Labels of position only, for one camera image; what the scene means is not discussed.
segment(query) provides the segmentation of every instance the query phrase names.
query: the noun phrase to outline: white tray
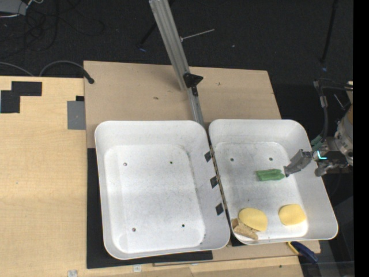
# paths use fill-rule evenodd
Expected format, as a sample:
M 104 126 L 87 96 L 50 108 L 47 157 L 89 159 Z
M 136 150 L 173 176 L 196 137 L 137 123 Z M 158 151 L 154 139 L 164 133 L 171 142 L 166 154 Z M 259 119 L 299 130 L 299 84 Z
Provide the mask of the white tray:
M 230 230 L 202 126 L 107 121 L 95 131 L 106 250 L 117 259 L 219 249 Z
M 244 244 L 332 239 L 337 220 L 317 167 L 311 162 L 302 171 L 281 181 L 259 181 L 255 171 L 281 169 L 299 149 L 311 151 L 305 129 L 291 120 L 216 120 L 209 136 L 231 219 L 242 208 L 262 210 L 268 217 L 266 231 L 257 241 L 235 234 Z M 278 211 L 286 204 L 300 204 L 307 220 L 284 226 Z

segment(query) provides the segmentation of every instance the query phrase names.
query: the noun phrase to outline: wooden board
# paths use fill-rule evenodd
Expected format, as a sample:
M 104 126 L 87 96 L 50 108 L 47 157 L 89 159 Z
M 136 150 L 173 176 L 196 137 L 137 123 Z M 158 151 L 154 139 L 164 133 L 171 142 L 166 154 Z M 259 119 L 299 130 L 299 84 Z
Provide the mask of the wooden board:
M 0 89 L 10 90 L 12 81 L 42 81 L 43 93 L 41 97 L 22 96 L 19 114 L 0 114 L 3 276 L 67 276 L 71 269 L 77 270 L 78 277 L 223 276 L 222 270 L 233 269 L 244 273 L 250 270 L 251 276 L 272 276 L 272 271 L 302 276 L 298 258 L 291 256 L 284 244 L 262 245 L 258 251 L 250 247 L 253 251 L 248 252 L 249 257 L 261 257 L 255 260 L 198 266 L 145 264 L 142 273 L 133 273 L 133 266 L 86 269 L 86 131 L 68 130 L 66 115 L 67 101 L 84 95 L 84 82 L 74 78 L 0 77 Z M 222 254 L 237 255 L 238 249 L 244 248 L 225 248 L 214 252 L 214 257 L 220 260 Z M 259 272 L 255 268 L 262 268 L 261 275 L 255 275 Z
M 192 120 L 186 91 L 172 66 L 85 61 L 95 79 L 85 83 L 87 146 L 107 120 Z M 215 119 L 280 119 L 266 71 L 192 67 L 206 127 Z

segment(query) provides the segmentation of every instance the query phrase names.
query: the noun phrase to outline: black mat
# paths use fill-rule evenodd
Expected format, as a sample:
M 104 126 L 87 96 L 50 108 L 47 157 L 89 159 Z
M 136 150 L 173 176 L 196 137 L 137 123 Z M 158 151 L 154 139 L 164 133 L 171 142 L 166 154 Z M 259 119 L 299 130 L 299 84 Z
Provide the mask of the black mat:
M 20 113 L 21 96 L 41 96 L 42 82 L 12 81 L 12 90 L 0 91 L 0 113 Z
M 145 257 L 135 260 L 117 260 L 105 250 L 101 221 L 99 176 L 97 172 L 96 150 L 87 150 L 88 187 L 87 187 L 87 269 L 116 267 L 147 263 L 167 263 L 171 261 L 212 260 L 213 253 L 191 252 L 165 256 Z

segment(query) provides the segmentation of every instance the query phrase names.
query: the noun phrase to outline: yellow sponge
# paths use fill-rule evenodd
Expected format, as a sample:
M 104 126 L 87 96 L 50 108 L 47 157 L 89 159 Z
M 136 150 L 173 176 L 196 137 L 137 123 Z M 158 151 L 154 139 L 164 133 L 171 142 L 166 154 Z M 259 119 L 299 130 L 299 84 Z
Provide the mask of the yellow sponge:
M 246 226 L 258 231 L 265 231 L 268 226 L 268 218 L 265 213 L 256 208 L 244 208 L 239 214 L 238 218 Z
M 279 218 L 282 224 L 289 226 L 290 224 L 299 224 L 306 220 L 306 215 L 299 204 L 289 204 L 281 207 L 279 210 Z

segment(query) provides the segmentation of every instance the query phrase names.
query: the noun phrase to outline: gray tape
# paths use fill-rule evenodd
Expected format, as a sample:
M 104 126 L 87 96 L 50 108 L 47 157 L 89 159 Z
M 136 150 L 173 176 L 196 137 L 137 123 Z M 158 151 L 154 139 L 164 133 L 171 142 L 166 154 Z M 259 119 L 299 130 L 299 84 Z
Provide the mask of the gray tape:
M 68 101 L 68 129 L 85 130 L 85 102 Z
M 25 16 L 27 4 L 21 0 L 0 0 L 0 12 Z

